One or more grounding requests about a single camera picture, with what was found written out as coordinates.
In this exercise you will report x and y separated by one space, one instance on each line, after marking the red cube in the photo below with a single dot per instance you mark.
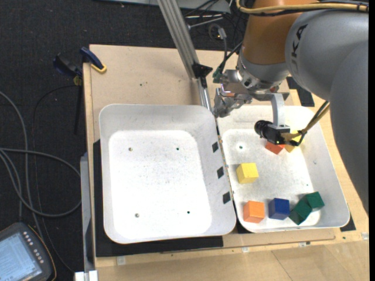
274 148

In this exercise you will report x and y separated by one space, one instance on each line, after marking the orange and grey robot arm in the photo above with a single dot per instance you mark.
322 54

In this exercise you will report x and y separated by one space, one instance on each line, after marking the blue cube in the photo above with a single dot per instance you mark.
279 208

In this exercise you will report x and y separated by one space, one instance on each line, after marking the green cube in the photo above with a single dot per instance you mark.
315 200
300 212

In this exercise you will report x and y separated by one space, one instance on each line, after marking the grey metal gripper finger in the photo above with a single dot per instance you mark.
233 107
219 108

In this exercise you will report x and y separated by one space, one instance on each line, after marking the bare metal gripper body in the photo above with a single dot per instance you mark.
234 91

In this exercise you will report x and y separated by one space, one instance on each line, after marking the white plastic tray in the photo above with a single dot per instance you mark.
159 174
281 177

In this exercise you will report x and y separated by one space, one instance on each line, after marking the pale wood board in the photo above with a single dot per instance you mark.
140 75

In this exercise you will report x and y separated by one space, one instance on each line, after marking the yellow cube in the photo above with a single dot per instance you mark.
247 173
291 148

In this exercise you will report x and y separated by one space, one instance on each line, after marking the orange cube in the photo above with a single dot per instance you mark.
253 212

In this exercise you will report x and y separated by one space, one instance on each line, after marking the black cylinder on white bracket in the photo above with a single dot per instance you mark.
271 132

